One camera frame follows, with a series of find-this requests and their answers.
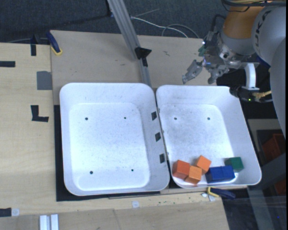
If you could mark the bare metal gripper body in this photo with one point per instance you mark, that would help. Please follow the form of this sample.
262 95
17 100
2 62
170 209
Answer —
216 56

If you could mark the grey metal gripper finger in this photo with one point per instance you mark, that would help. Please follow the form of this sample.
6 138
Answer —
215 76
193 70

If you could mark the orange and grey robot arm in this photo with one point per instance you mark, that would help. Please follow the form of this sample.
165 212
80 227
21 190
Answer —
266 32

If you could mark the white plastic tray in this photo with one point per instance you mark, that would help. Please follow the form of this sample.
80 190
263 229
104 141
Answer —
196 133
105 140

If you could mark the orange cube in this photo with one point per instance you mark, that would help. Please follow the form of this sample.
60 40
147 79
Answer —
203 163
195 175

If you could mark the green cube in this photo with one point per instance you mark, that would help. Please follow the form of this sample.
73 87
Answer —
236 163

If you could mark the blue cube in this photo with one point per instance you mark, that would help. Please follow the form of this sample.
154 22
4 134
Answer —
228 172
214 174

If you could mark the red-orange cube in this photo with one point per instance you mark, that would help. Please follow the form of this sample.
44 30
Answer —
180 168

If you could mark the black cylinder on white bracket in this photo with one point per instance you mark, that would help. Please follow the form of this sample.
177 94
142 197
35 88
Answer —
250 77

